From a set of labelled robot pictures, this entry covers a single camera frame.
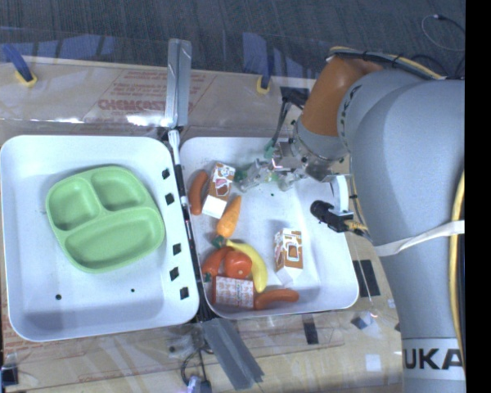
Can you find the orange sausage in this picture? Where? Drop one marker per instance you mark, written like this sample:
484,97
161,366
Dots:
197,192
276,298

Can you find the white and brown carton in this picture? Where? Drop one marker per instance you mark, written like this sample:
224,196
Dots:
219,192
289,256

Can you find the yellow banana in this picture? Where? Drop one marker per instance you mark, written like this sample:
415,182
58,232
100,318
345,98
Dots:
258,266

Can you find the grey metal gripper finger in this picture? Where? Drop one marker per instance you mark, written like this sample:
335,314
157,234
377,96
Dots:
255,173
288,179

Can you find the white plastic tray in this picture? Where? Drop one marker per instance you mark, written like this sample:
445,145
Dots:
266,215
106,301

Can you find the orange carrot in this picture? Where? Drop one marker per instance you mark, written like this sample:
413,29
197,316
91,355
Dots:
229,219

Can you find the red chili pepper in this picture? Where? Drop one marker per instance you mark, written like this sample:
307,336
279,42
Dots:
213,261

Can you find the green divided plate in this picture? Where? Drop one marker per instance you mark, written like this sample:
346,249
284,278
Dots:
106,231

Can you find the red tomato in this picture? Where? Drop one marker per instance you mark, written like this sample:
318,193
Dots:
237,264

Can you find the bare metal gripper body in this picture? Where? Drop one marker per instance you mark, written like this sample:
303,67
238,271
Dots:
295,156

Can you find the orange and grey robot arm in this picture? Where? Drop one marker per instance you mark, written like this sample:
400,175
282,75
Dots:
413,158

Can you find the red and white packet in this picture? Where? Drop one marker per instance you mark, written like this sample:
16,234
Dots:
233,293

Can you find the brown cardboard board red print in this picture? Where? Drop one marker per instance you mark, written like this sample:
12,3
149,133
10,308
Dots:
86,96

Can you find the black cylinder on white bracket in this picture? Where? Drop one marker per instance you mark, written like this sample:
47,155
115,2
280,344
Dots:
329,216

